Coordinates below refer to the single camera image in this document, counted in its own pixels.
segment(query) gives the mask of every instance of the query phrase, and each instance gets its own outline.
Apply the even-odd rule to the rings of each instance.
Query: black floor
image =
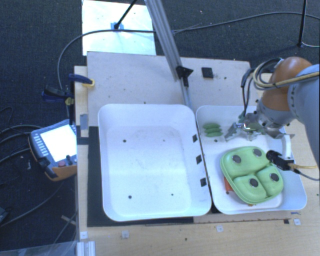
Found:
[[[110,2],[130,3],[130,0]],[[162,0],[173,30],[202,23],[216,24],[270,12],[302,12],[302,0]],[[42,101],[46,85],[58,88],[57,61],[67,43],[82,32],[82,0],[1,0],[0,2],[0,131],[16,125],[46,127],[67,118],[61,103]],[[320,16],[320,1],[307,1],[307,14]],[[254,67],[275,57],[299,56],[319,63],[319,48],[296,46],[301,15],[272,14],[175,35],[183,57],[249,61]],[[307,17],[303,41],[319,45],[319,19]],[[61,62],[62,84],[73,66],[84,65],[81,42],[73,44]],[[157,54],[162,50],[156,40]],[[19,128],[30,132],[30,128]],[[0,159],[26,147],[22,135],[0,132]],[[30,153],[0,163],[0,208],[11,210],[0,224],[13,220],[49,198],[61,182],[45,177]],[[62,215],[75,213],[74,178],[57,194],[25,217],[0,227],[0,251],[52,244],[66,222]],[[70,225],[57,242],[70,241]]]

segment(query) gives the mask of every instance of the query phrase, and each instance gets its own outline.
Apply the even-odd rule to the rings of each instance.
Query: table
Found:
[[[110,58],[121,59],[123,57],[123,55],[117,53],[103,53],[102,56],[108,57],[109,63],[112,63]],[[153,56],[151,61],[152,63],[159,62],[159,65],[166,69],[166,62],[163,58],[163,56]],[[199,72],[200,64],[207,65],[213,67],[213,73],[216,74],[216,79],[213,79],[216,82],[214,86],[212,84],[208,86],[209,83],[213,82],[212,80],[197,81],[196,78],[190,76],[191,100],[195,109],[201,104],[226,104],[227,92],[231,95],[229,99],[232,99],[233,105],[242,104],[242,98],[235,97],[235,92],[237,89],[240,90],[240,81],[244,72],[249,68],[249,63],[191,58],[182,58],[182,63],[188,64],[189,66],[186,67],[192,69],[194,64],[196,66],[195,72]],[[76,66],[75,73],[86,76],[87,67]],[[81,118],[83,119],[90,112],[88,110],[88,90],[90,89],[83,87],[80,83],[75,84],[77,126],[80,125]],[[210,97],[208,92],[212,92],[211,95],[217,95],[217,98]],[[258,97],[256,92],[252,92],[251,98],[253,101],[256,97]],[[295,120],[286,131],[296,134],[291,141],[296,162],[302,165],[315,165],[304,126]],[[87,137],[88,130],[82,129],[81,136]],[[77,155],[79,239],[95,241],[95,250],[98,256],[300,256],[317,255],[320,250],[319,182],[304,177],[302,177],[302,181],[307,194],[307,205],[304,209],[293,213],[262,212],[241,215],[220,213],[195,218],[195,223],[192,224],[87,227],[88,146],[78,145]],[[305,172],[313,177],[319,176],[319,170]],[[125,235],[129,234],[128,238],[123,236],[123,231],[125,231]]]

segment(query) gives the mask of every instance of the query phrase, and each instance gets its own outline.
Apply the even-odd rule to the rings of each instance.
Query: white tray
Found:
[[[249,106],[248,113],[256,110]],[[299,175],[292,171],[281,171],[284,188],[275,198],[254,206],[248,206],[245,202],[231,191],[226,193],[224,175],[220,168],[220,159],[228,151],[244,147],[256,146],[267,152],[274,150],[282,153],[283,145],[281,139],[273,139],[268,135],[259,135],[253,141],[246,136],[238,136],[226,142],[224,135],[232,123],[238,121],[243,106],[213,106],[200,107],[196,112],[196,121],[200,132],[201,144],[204,153],[205,164],[209,176],[212,199],[216,208],[224,214],[244,214],[265,211],[300,210],[307,203],[307,196]],[[221,125],[223,136],[206,137],[203,125],[207,123],[218,123]]]
[[[102,201],[112,220],[205,215],[212,199],[195,115],[184,105],[108,104],[98,113]]]

